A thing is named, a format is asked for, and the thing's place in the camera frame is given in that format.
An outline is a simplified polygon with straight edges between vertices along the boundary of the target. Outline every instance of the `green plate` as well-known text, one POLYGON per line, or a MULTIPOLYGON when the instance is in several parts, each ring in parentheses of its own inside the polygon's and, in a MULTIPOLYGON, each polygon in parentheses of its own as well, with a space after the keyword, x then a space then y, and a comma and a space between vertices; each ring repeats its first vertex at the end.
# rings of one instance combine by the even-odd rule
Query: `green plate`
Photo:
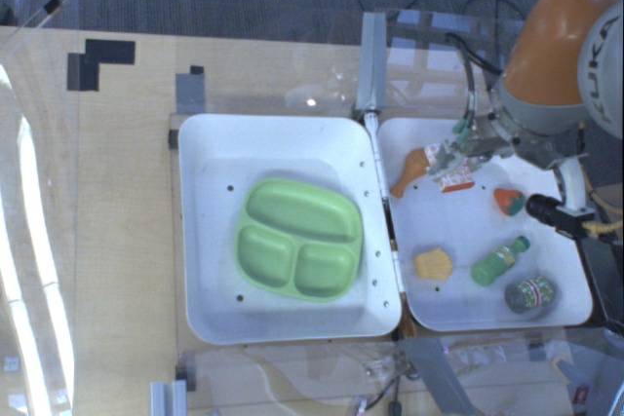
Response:
POLYGON ((313 184, 271 177, 247 193, 236 227, 236 265, 264 289, 328 302, 355 280, 362 216, 347 198, 313 184))

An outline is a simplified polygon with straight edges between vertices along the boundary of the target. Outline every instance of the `wooden surface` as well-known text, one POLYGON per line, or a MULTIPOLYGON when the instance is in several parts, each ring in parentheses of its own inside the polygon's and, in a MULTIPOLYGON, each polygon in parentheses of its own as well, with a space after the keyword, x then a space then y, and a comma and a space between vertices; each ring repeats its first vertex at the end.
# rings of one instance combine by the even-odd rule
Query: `wooden surface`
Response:
MULTIPOLYGON (((70 212, 69 222, 61 218, 58 223, 70 235, 73 230, 75 254, 72 249, 55 249, 76 358, 74 414, 147 414, 149 383, 174 379, 180 349, 210 350, 188 336, 176 293, 176 280, 179 287, 182 279, 176 272, 181 255, 174 251, 172 200, 176 203, 176 196, 167 141, 170 117, 176 111, 176 73, 187 73, 191 64, 205 67, 209 111, 317 113, 315 109, 288 107, 284 94, 319 82, 330 82, 330 88, 337 75, 340 82, 353 82, 359 49, 51 29, 32 37, 20 50, 20 57, 20 64, 12 66, 7 61, 14 87, 29 88, 35 75, 37 89, 50 86, 61 95, 60 100, 49 97, 56 118, 49 118, 48 125, 33 120, 39 159, 50 162, 49 170, 54 165, 75 168, 73 182, 70 175, 59 176, 65 182, 63 192, 71 194, 73 185, 75 196, 68 195, 62 203, 70 212), (136 41, 136 63, 103 64, 99 92, 66 95, 62 89, 67 53, 84 52, 87 38, 136 41), (57 152, 50 145, 63 135, 78 138, 76 157, 65 155, 55 164, 57 152), (70 223, 72 210, 77 215, 75 225, 70 223)), ((397 73, 404 80, 401 72, 405 71, 402 67, 397 73)), ((431 78, 431 74, 423 75, 420 84, 414 85, 431 78)), ((462 75, 451 76, 448 84, 456 89, 456 97, 442 112, 462 110, 462 75)), ((352 87, 346 89, 354 92, 352 87)), ((23 99, 34 116, 46 115, 37 111, 41 104, 36 99, 27 94, 23 99)), ((349 112, 348 106, 333 110, 345 116, 349 112)), ((70 238, 64 247, 71 244, 70 238)), ((212 369, 214 376, 219 376, 219 366, 212 369)), ((254 382, 263 387, 266 378, 256 376, 254 382)), ((482 381, 471 389, 475 400, 493 400, 487 385, 482 381)), ((566 414, 569 403, 561 383, 536 386, 528 376, 525 388, 531 400, 548 403, 547 414, 566 414)), ((244 403, 247 388, 232 383, 227 390, 230 393, 219 395, 225 401, 223 415, 320 414, 317 405, 305 400, 237 406, 237 401, 244 403)), ((520 410, 515 405, 517 386, 496 390, 500 404, 516 407, 513 414, 540 414, 537 409, 523 412, 530 407, 520 410)), ((404 386, 402 392, 410 392, 405 396, 406 414, 437 414, 422 386, 418 390, 404 386)), ((333 412, 324 414, 345 414, 350 397, 333 398, 333 412)), ((372 414, 383 414, 385 407, 379 404, 372 414)), ((207 409, 192 414, 204 415, 207 409)))

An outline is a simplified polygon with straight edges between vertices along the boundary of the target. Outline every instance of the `yellow sponge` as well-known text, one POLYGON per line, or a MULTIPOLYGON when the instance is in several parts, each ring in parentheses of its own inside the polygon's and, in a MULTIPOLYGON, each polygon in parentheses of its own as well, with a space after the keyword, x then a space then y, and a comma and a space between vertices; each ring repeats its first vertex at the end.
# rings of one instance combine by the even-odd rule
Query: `yellow sponge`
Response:
POLYGON ((437 247, 416 255, 413 268, 421 278, 443 281, 452 272, 452 262, 449 255, 437 247))

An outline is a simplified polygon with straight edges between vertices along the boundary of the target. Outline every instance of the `white plastic tray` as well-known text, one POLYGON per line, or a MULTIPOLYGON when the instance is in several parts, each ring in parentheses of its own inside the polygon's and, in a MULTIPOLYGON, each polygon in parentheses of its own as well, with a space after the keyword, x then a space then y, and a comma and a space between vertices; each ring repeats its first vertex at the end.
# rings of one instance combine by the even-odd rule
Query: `white plastic tray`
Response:
MULTIPOLYGON (((397 118, 383 123, 379 142, 388 185, 403 171, 412 149, 451 137, 453 121, 397 118)), ((493 190, 514 187, 528 197, 534 193, 559 198, 555 176, 512 157, 494 158, 474 172, 476 185, 442 194, 423 176, 413 182, 402 199, 391 200, 401 267, 411 312, 424 326, 438 331, 573 325, 592 312, 592 295, 573 241, 529 217, 525 211, 509 217, 496 206, 493 190), (470 266, 496 246, 525 235, 531 248, 489 287, 470 278, 470 266), (454 270, 443 282, 419 278, 413 257, 440 246, 454 270), (523 315, 509 311, 504 302, 508 283, 542 274, 557 286, 549 307, 523 315)))
POLYGON ((179 132, 189 324, 215 344, 377 336, 401 315, 367 132, 341 118, 197 115, 179 132), (329 303, 248 283, 234 261, 239 209, 258 180, 282 176, 351 199, 364 223, 357 278, 329 303))

